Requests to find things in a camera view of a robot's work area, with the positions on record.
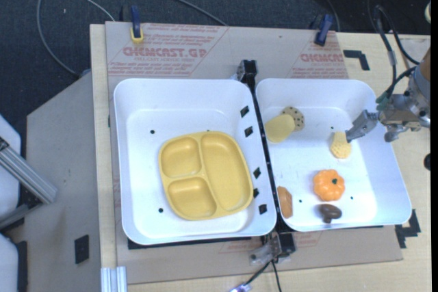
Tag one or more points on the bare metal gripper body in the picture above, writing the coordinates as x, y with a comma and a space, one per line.
407, 114

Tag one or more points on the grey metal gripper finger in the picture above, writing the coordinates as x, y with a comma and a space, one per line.
393, 134
362, 124

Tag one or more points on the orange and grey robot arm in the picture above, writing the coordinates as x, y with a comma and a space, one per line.
425, 66

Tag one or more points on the yellow toy waffle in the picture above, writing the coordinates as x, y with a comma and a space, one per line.
339, 148

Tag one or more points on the white plastic tray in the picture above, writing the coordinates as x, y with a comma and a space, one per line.
143, 164
373, 181

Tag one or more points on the chocolate chip biscuit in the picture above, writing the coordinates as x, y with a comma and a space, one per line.
298, 118

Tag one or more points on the orange toy pumpkin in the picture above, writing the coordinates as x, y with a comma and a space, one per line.
326, 186

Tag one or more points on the brown toy mushroom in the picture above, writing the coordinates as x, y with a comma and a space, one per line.
329, 212

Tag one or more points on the orange-brown toy croissant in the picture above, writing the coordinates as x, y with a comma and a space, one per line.
285, 203

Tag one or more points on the yellow divided plate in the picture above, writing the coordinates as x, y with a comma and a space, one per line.
222, 167

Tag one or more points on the brown cardboard board red print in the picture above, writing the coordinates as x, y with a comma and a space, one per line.
219, 44

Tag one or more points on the black cylinder on white bracket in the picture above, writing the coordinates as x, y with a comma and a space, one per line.
427, 161

